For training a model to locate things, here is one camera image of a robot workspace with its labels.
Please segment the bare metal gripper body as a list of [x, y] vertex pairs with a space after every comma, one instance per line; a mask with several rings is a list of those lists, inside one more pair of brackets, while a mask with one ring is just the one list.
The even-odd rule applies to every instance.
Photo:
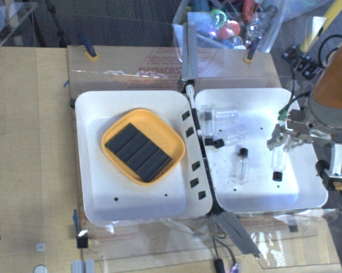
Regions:
[[306, 143], [342, 144], [341, 109], [292, 109], [282, 130]]

